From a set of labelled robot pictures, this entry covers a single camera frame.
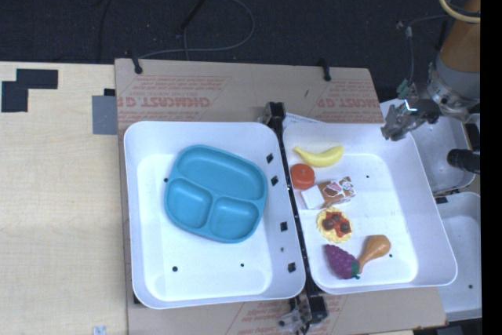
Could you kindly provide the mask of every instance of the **banana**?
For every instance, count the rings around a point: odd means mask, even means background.
[[[304,160],[304,162],[308,163],[311,166],[316,167],[325,167],[330,166],[338,161],[340,161],[342,155],[344,154],[344,146],[337,145],[335,147],[331,147],[323,152],[309,152],[304,149],[296,146],[293,148],[295,152]]]

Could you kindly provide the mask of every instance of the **red tomato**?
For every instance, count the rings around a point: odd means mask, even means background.
[[[297,189],[304,190],[311,188],[314,185],[315,174],[314,170],[304,163],[297,163],[291,166],[291,181]]]

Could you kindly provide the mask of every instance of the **pizza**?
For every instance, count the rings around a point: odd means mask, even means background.
[[[352,225],[338,208],[330,206],[317,215],[317,228],[331,242],[343,243],[352,234]]]

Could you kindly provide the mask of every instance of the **toy food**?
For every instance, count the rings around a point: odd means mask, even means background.
[[[329,266],[338,276],[342,279],[359,279],[359,261],[352,254],[334,244],[325,244],[324,252],[328,258]]]
[[[352,234],[351,222],[335,207],[323,209],[317,215],[317,228],[331,242],[342,243]]]
[[[311,188],[314,185],[315,173],[314,170],[304,163],[297,163],[291,166],[291,181],[297,189],[304,190]]]
[[[338,161],[340,161],[342,155],[344,154],[344,146],[337,145],[336,147],[331,147],[323,152],[309,152],[296,146],[293,150],[310,166],[325,167],[331,166]]]
[[[386,235],[369,236],[366,240],[364,251],[359,257],[359,274],[362,272],[362,267],[375,258],[382,257],[391,249],[391,242]]]
[[[355,196],[349,176],[341,180],[328,180],[301,192],[308,209],[327,208],[349,201]]]

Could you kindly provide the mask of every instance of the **blue plate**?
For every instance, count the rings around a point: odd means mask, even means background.
[[[179,227],[220,242],[246,240],[267,201],[267,178],[253,162],[230,152],[193,145],[174,162],[165,209]]]

